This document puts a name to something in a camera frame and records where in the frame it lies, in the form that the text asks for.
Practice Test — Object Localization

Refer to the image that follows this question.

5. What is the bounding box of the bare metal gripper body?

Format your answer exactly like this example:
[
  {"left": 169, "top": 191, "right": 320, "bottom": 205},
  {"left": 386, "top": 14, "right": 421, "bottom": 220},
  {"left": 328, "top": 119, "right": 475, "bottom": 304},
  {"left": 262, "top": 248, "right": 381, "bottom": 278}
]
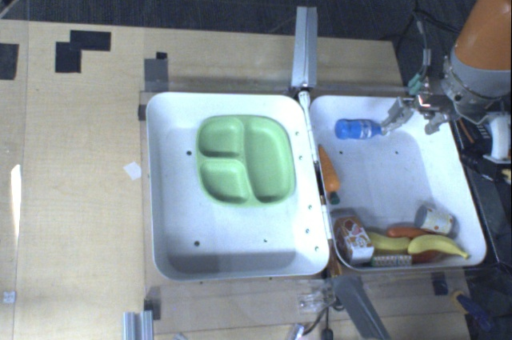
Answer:
[{"left": 414, "top": 68, "right": 501, "bottom": 122}]

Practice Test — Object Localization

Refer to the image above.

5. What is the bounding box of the blue plastic bottle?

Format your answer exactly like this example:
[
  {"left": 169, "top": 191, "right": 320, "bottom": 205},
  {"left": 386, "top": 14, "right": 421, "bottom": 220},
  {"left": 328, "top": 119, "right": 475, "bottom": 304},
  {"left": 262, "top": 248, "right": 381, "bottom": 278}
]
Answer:
[{"left": 334, "top": 118, "right": 391, "bottom": 141}]

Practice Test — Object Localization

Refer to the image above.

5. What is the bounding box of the white plastic tray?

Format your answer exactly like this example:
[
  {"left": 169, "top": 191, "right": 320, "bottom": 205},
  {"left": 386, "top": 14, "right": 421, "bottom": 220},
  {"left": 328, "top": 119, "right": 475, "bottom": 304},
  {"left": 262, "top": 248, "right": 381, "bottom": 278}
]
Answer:
[
  {"left": 145, "top": 91, "right": 331, "bottom": 282},
  {"left": 309, "top": 94, "right": 489, "bottom": 273}
]

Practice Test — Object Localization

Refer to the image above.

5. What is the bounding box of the orange carrot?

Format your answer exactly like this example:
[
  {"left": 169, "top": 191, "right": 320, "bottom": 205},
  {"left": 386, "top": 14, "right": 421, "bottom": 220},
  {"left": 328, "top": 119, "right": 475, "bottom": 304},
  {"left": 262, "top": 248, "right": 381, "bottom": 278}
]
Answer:
[{"left": 317, "top": 143, "right": 342, "bottom": 206}]

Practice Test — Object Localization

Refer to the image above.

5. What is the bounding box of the yellow banana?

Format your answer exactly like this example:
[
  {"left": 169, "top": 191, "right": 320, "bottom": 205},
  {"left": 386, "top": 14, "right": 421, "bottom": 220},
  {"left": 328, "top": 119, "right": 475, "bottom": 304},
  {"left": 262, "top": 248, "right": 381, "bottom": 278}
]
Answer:
[
  {"left": 366, "top": 230, "right": 413, "bottom": 255},
  {"left": 406, "top": 234, "right": 471, "bottom": 261}
]

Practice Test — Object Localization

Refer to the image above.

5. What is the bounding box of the dark red sausage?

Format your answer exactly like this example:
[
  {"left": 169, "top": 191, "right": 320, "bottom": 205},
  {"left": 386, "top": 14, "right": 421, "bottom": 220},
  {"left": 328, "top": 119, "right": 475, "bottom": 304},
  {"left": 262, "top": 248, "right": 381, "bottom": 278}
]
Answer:
[{"left": 410, "top": 250, "right": 446, "bottom": 265}]

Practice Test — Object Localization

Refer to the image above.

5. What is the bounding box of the orange and white carton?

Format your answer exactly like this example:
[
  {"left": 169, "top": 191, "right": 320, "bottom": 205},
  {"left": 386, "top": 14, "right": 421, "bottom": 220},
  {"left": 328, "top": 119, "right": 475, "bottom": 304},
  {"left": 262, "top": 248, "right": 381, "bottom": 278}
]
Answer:
[{"left": 333, "top": 214, "right": 376, "bottom": 266}]

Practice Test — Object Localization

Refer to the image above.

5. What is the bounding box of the green divided plate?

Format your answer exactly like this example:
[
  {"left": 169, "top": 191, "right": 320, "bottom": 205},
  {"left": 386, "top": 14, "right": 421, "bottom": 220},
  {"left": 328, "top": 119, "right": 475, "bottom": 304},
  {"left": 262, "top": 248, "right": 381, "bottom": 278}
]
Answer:
[{"left": 194, "top": 114, "right": 298, "bottom": 207}]

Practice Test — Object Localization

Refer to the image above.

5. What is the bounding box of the white and green flat packet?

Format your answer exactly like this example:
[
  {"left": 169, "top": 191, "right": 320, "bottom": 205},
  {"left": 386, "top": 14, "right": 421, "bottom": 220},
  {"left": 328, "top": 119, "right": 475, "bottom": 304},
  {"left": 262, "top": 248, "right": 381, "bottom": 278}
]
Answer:
[{"left": 369, "top": 254, "right": 414, "bottom": 267}]

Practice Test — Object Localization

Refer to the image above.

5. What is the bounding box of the black cylinder on white bracket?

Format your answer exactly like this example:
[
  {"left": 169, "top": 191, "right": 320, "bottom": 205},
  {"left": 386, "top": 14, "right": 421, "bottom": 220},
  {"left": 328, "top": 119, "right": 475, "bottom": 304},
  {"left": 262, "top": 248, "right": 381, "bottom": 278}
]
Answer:
[{"left": 459, "top": 111, "right": 512, "bottom": 182}]

